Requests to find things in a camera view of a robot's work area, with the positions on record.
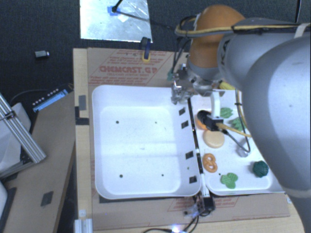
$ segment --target dark floor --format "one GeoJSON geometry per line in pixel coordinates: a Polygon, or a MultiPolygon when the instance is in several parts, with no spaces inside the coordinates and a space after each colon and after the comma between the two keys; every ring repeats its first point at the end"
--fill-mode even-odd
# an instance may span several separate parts
{"type": "MultiPolygon", "coordinates": [[[[175,50],[176,36],[160,24],[175,27],[180,19],[212,4],[233,7],[245,17],[294,22],[297,0],[147,0],[152,50],[175,50]]],[[[311,20],[311,0],[302,0],[299,22],[311,20]]],[[[73,48],[138,49],[138,43],[80,39],[79,0],[0,0],[0,92],[7,100],[30,89],[52,90],[72,83],[73,48]],[[50,58],[36,60],[34,52],[48,50],[50,58]]],[[[18,97],[27,112],[43,93],[18,97]]],[[[59,232],[70,232],[74,216],[74,175],[65,201],[59,232]]]]}

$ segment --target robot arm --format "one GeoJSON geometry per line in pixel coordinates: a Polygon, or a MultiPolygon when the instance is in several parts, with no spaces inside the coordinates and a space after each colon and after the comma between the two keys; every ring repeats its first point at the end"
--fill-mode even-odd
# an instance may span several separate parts
{"type": "Polygon", "coordinates": [[[244,19],[223,5],[207,8],[200,17],[197,31],[203,25],[263,27],[195,38],[187,65],[174,75],[172,102],[210,96],[221,78],[240,90],[254,142],[311,232],[310,26],[296,33],[297,25],[291,29],[287,22],[244,19]]]}

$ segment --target silver metal plate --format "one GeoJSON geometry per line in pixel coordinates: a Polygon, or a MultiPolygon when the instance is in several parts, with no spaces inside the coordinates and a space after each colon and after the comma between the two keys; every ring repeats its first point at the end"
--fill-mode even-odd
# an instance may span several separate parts
{"type": "Polygon", "coordinates": [[[123,0],[118,7],[121,14],[109,12],[118,1],[80,0],[81,38],[140,42],[147,37],[152,41],[147,0],[123,0]]]}

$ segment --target round beige toy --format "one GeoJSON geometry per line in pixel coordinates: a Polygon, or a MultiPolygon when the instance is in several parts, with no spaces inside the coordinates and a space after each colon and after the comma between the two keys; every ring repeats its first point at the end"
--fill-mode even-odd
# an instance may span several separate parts
{"type": "Polygon", "coordinates": [[[203,133],[203,140],[210,148],[217,149],[224,144],[225,137],[220,131],[207,130],[203,133]]]}

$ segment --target green object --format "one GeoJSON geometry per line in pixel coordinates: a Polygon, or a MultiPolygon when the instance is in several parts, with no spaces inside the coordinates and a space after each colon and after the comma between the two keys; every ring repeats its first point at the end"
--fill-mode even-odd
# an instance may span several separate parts
{"type": "Polygon", "coordinates": [[[232,114],[232,110],[230,108],[221,108],[220,109],[220,116],[223,117],[223,118],[229,118],[231,117],[233,114],[232,114]]]}
{"type": "Polygon", "coordinates": [[[172,81],[173,79],[173,73],[172,73],[172,68],[169,70],[167,73],[167,81],[172,81]]]}
{"type": "Polygon", "coordinates": [[[253,172],[257,177],[262,178],[268,174],[269,167],[264,161],[258,161],[253,165],[253,172]]]}
{"type": "Polygon", "coordinates": [[[235,128],[236,130],[238,130],[238,131],[242,131],[243,130],[242,124],[241,124],[241,120],[240,120],[239,117],[237,117],[236,119],[232,120],[231,123],[232,123],[232,127],[235,128]]]}
{"type": "Polygon", "coordinates": [[[225,184],[229,189],[235,188],[235,181],[238,180],[238,176],[235,173],[227,173],[227,175],[222,175],[220,182],[225,184]]]}

